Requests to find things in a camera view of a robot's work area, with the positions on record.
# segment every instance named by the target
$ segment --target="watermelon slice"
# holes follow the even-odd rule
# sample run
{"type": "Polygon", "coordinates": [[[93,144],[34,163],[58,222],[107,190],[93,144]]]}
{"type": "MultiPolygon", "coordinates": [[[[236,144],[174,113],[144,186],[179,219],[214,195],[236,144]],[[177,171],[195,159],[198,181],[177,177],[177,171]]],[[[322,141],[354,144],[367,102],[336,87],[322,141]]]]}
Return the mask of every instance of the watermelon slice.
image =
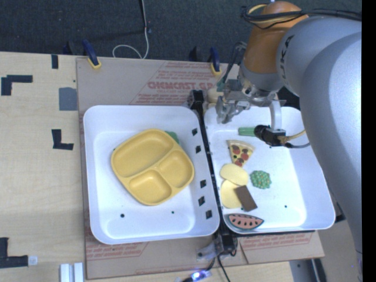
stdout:
{"type": "Polygon", "coordinates": [[[227,218],[234,227],[242,230],[253,230],[264,222],[263,219],[247,214],[228,214],[227,218]]]}

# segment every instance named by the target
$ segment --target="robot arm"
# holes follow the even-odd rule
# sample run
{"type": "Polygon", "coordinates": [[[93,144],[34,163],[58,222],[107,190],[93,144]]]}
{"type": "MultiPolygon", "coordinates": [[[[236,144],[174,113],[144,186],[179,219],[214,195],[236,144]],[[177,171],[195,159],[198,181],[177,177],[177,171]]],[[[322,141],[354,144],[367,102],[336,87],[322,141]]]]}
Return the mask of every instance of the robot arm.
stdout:
{"type": "MultiPolygon", "coordinates": [[[[287,2],[272,2],[264,13],[291,11],[301,14],[287,2]]],[[[224,81],[218,118],[226,123],[252,106],[270,106],[283,86],[300,98],[307,137],[351,229],[362,280],[361,17],[304,15],[284,24],[253,29],[237,80],[224,81]]]]}

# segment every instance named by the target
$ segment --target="pizza slice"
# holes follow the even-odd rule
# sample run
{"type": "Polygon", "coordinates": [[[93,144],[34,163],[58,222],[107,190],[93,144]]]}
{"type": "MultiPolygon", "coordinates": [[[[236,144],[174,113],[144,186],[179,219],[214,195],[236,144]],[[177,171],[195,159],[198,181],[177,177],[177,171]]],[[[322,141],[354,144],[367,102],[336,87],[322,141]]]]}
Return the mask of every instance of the pizza slice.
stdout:
{"type": "Polygon", "coordinates": [[[255,150],[253,145],[240,140],[227,140],[227,145],[229,147],[231,161],[240,167],[243,167],[247,163],[255,150]]]}

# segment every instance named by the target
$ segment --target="yellow potato slice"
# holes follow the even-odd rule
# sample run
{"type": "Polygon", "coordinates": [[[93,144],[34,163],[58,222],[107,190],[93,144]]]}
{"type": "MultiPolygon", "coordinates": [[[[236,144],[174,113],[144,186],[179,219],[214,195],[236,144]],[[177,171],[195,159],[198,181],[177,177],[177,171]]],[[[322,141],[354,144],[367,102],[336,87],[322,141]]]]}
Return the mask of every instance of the yellow potato slice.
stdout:
{"type": "Polygon", "coordinates": [[[233,163],[223,165],[219,171],[219,175],[225,180],[229,180],[239,186],[248,184],[248,173],[243,168],[233,163]]]}
{"type": "Polygon", "coordinates": [[[222,183],[220,192],[221,192],[222,205],[224,207],[229,208],[229,209],[241,207],[241,202],[235,193],[235,188],[237,187],[238,185],[232,183],[229,180],[225,180],[222,183]]]}

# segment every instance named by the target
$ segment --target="yellow divided tray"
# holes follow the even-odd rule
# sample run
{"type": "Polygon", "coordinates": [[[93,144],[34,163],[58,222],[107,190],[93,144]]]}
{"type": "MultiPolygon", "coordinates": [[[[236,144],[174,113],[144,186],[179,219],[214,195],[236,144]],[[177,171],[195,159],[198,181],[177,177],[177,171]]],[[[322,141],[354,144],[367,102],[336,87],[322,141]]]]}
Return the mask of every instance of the yellow divided tray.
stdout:
{"type": "Polygon", "coordinates": [[[188,155],[159,129],[144,130],[120,144],[111,155],[111,166],[129,193],[150,206],[169,200],[194,178],[188,155]]]}

